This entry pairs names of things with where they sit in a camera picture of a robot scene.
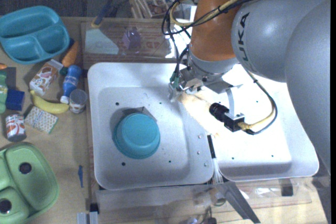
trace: blue bowl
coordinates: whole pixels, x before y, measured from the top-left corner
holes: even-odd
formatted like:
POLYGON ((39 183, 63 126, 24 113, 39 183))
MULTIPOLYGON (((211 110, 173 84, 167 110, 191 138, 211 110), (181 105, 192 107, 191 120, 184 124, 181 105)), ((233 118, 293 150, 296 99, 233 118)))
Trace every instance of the blue bowl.
POLYGON ((127 157, 144 159, 152 156, 160 145, 160 131, 156 121, 143 113, 124 117, 115 127, 113 141, 127 157))
POLYGON ((34 6, 0 18, 0 43, 13 61, 27 65, 61 54, 70 37, 51 8, 34 6))

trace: white tray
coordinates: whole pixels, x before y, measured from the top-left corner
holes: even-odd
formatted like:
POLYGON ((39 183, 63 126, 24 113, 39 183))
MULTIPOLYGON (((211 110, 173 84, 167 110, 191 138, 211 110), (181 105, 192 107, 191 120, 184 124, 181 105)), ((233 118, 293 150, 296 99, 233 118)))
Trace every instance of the white tray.
POLYGON ((108 190, 203 184, 213 165, 206 132, 169 101, 175 64, 97 63, 88 72, 94 171, 108 190), (161 142, 146 159, 132 159, 112 140, 123 110, 145 107, 157 120, 161 142))
MULTIPOLYGON (((168 63, 97 63, 89 69, 94 171, 101 187, 115 190, 192 185, 212 177, 214 168, 206 138, 209 130, 179 102, 168 100, 168 81, 174 68, 175 64, 168 63), (123 110, 140 107, 157 119, 161 144, 154 155, 137 160, 117 150, 112 131, 123 110)), ((246 122, 253 123, 269 113, 268 99, 240 65, 224 78, 233 85, 243 83, 236 100, 241 103, 237 107, 241 107, 239 112, 245 114, 246 122)), ((314 175, 319 162, 295 114, 286 84, 262 78, 259 81, 278 105, 278 118, 257 135, 232 133, 221 126, 220 135, 213 136, 220 172, 236 182, 314 175)), ((226 94, 205 91, 210 102, 228 106, 226 94)), ((213 117, 201 120, 219 123, 213 117)))

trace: tin can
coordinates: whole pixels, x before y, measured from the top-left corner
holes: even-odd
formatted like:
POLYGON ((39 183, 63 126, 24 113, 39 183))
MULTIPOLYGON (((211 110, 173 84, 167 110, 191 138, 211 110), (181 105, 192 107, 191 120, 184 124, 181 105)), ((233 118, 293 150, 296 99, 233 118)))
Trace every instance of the tin can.
POLYGON ((88 95, 86 94, 85 91, 80 89, 73 90, 70 94, 70 102, 69 102, 70 111, 72 111, 75 114, 83 112, 87 100, 88 95))
POLYGON ((7 139, 11 142, 20 142, 26 135, 24 117, 19 114, 13 114, 6 117, 7 139))

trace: blue bottle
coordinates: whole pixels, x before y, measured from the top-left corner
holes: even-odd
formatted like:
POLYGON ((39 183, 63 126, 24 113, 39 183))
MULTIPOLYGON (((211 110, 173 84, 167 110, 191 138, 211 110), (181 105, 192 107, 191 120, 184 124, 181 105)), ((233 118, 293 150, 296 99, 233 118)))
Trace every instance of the blue bottle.
POLYGON ((69 96, 71 92, 77 88, 78 80, 82 70, 79 66, 72 65, 69 66, 67 75, 64 78, 63 82, 63 96, 61 97, 61 103, 68 104, 69 96))

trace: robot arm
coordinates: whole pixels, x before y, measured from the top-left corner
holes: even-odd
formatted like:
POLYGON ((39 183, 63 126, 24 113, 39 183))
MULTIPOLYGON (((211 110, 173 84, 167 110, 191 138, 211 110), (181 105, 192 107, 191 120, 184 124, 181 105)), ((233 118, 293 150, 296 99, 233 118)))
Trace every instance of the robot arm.
POLYGON ((222 76, 238 62, 251 73, 285 82, 330 172, 330 6, 331 0, 200 0, 188 67, 175 88, 224 92, 232 86, 222 76))

